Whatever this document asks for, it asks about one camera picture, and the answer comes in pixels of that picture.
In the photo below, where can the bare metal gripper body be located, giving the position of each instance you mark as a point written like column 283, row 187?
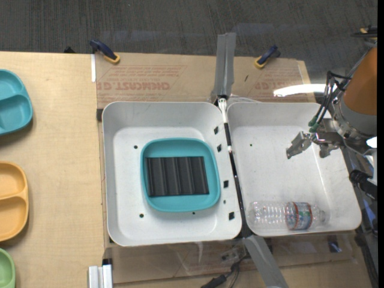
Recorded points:
column 331, row 136

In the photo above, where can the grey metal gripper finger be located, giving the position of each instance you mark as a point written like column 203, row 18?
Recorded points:
column 298, row 144
column 325, row 151

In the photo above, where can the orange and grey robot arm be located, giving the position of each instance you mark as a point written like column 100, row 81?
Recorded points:
column 361, row 91

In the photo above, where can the white plastic tray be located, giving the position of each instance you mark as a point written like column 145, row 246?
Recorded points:
column 126, row 190
column 270, row 172

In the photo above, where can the clear plastic bottle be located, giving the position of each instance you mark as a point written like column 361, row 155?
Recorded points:
column 276, row 216

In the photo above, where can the black ribbed rectangular insert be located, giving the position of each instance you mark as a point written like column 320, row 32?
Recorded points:
column 177, row 175

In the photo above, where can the brown cardboard board red print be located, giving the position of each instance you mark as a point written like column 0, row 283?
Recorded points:
column 180, row 79

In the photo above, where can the blue divided plate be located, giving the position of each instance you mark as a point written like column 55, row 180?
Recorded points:
column 13, row 106

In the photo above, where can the orange divided plate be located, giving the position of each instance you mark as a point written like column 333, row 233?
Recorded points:
column 12, row 202

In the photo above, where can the green divided plate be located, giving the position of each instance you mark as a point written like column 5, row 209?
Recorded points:
column 5, row 270

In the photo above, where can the black cylinder on white bracket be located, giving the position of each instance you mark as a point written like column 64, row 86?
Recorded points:
column 361, row 178

